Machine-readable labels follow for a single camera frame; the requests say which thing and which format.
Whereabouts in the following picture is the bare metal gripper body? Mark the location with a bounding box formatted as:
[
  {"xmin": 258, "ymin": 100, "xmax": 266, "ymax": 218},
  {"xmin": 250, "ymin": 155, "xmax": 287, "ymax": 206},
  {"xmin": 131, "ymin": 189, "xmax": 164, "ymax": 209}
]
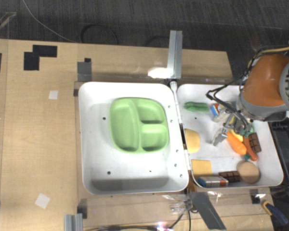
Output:
[{"xmin": 223, "ymin": 109, "xmax": 253, "ymax": 131}]

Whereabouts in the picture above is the dark orange carrot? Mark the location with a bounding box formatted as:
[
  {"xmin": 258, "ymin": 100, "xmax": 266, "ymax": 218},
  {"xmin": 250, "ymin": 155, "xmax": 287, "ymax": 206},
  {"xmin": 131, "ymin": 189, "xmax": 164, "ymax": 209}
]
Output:
[{"xmin": 243, "ymin": 136, "xmax": 259, "ymax": 162}]

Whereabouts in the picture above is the yellow banana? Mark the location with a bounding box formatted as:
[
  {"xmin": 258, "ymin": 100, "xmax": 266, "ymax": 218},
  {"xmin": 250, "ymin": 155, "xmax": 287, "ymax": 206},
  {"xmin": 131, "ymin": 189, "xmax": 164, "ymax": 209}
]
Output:
[{"xmin": 231, "ymin": 128, "xmax": 244, "ymax": 142}]

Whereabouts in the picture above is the white plastic tray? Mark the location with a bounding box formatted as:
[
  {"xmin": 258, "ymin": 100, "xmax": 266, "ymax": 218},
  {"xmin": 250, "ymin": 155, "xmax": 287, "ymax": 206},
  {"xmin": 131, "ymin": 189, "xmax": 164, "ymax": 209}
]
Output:
[
  {"xmin": 78, "ymin": 81, "xmax": 190, "ymax": 195},
  {"xmin": 176, "ymin": 83, "xmax": 284, "ymax": 189}
]

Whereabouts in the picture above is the green divided plate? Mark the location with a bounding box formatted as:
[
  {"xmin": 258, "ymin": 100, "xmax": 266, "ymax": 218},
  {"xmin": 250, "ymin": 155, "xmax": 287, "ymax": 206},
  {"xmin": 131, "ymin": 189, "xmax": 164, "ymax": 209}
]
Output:
[{"xmin": 109, "ymin": 97, "xmax": 170, "ymax": 153}]

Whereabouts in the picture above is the round tan biscuit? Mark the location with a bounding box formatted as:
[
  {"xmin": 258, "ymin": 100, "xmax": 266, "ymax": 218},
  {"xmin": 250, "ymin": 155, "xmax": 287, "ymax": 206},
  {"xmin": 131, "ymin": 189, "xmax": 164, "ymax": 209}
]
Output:
[{"xmin": 237, "ymin": 161, "xmax": 261, "ymax": 184}]

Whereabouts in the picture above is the pale yellow bread roll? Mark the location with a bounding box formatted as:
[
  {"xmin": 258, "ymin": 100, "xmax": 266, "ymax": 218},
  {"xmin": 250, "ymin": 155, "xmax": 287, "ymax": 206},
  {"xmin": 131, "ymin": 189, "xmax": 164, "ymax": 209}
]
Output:
[{"xmin": 184, "ymin": 128, "xmax": 200, "ymax": 154}]

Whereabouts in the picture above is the brown chocolate bar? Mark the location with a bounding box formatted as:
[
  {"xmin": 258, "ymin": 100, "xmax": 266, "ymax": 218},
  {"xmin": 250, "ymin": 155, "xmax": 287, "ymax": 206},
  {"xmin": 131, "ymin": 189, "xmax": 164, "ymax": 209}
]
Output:
[
  {"xmin": 218, "ymin": 170, "xmax": 241, "ymax": 183},
  {"xmin": 248, "ymin": 132, "xmax": 263, "ymax": 154}
]

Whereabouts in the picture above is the blue white red small carton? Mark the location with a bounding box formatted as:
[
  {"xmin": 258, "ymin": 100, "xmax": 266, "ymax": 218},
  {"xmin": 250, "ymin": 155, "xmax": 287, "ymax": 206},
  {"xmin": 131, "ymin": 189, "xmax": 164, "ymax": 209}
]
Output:
[{"xmin": 210, "ymin": 103, "xmax": 222, "ymax": 119}]

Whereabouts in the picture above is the light orange carrot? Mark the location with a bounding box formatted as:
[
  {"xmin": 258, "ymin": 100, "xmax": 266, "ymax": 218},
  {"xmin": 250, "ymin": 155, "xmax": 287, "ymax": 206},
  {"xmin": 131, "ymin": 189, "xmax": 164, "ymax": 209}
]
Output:
[{"xmin": 226, "ymin": 131, "xmax": 248, "ymax": 156}]

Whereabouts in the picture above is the green pea pod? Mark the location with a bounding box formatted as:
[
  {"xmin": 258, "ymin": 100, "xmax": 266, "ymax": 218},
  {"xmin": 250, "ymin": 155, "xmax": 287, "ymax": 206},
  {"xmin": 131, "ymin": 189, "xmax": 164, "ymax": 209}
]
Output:
[{"xmin": 184, "ymin": 101, "xmax": 210, "ymax": 113}]

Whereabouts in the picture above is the yellow cheese slice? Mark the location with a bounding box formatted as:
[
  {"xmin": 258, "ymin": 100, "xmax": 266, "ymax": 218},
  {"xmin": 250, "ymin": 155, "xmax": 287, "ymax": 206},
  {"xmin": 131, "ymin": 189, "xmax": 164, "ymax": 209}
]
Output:
[{"xmin": 191, "ymin": 159, "xmax": 212, "ymax": 177}]

